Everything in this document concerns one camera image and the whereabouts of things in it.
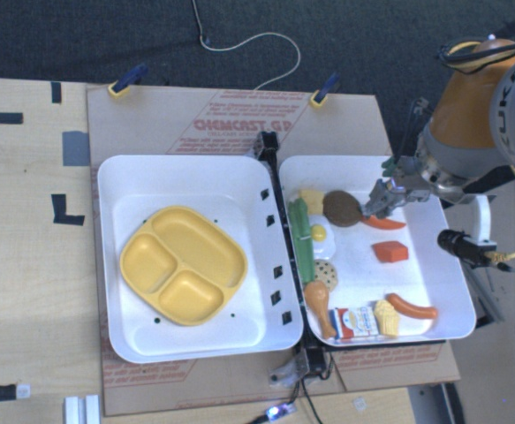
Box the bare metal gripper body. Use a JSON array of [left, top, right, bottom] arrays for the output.
[[389, 155, 468, 206]]

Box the orange toy carrot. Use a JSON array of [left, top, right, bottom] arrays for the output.
[[361, 214, 407, 231]]

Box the brown round toy patty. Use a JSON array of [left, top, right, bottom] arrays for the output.
[[322, 189, 365, 228]]

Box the orange cube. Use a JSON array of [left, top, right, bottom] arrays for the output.
[[371, 239, 410, 264]]

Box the yellow toy cheese chunk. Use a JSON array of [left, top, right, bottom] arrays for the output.
[[298, 187, 328, 216]]

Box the white and yellow fried egg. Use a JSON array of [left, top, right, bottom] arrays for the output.
[[307, 215, 337, 261]]

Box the white plastic tray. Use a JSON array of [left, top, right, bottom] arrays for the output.
[[278, 154, 478, 348], [96, 154, 305, 365]]

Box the green toy celery stalk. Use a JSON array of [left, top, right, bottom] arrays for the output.
[[287, 197, 317, 286]]

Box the beige chocolate chip biscuit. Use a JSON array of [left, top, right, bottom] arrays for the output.
[[313, 259, 339, 293]]

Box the thin black rod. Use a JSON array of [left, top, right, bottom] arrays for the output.
[[270, 159, 314, 348]]

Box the orange toy sausage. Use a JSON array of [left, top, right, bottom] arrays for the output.
[[385, 292, 440, 321]]

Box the yellow toy cupcake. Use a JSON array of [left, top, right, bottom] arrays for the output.
[[373, 299, 402, 338]]

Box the orange toy chicken drumstick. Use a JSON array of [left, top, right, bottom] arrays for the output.
[[303, 279, 338, 341]]

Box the red and white carton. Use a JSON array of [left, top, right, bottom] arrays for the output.
[[328, 306, 380, 341]]

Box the yellow divided plate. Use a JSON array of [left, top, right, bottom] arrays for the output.
[[118, 205, 249, 328]]

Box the brown cardboard board red print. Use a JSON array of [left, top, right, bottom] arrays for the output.
[[86, 84, 462, 417]]

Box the black cylinder on white bracket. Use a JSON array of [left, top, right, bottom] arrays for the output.
[[436, 193, 499, 269]]

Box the black block with thin wires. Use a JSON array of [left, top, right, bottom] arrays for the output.
[[254, 131, 281, 163], [299, 344, 329, 378]]

